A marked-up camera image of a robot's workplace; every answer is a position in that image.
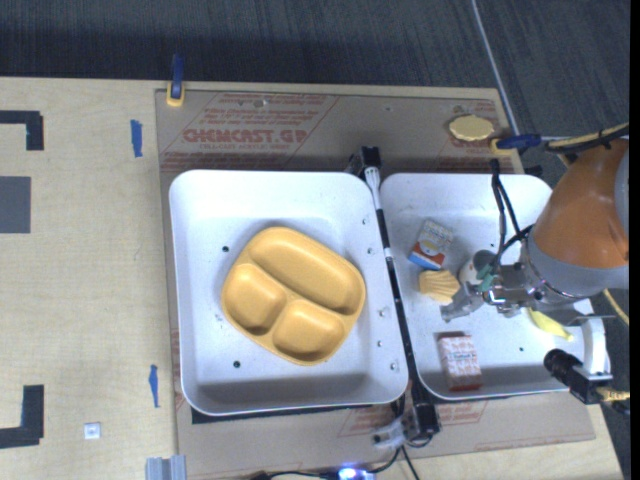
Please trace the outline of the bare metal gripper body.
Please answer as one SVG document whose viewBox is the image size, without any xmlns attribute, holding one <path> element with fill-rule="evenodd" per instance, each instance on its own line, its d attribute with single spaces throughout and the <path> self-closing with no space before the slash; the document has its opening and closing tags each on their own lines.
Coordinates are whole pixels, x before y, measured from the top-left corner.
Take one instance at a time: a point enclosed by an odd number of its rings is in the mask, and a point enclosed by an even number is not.
<svg viewBox="0 0 640 480">
<path fill-rule="evenodd" d="M 516 262 L 485 265 L 477 271 L 474 309 L 485 305 L 509 316 L 525 308 L 552 316 L 570 311 L 570 297 L 555 290 L 530 265 Z"/>
</svg>

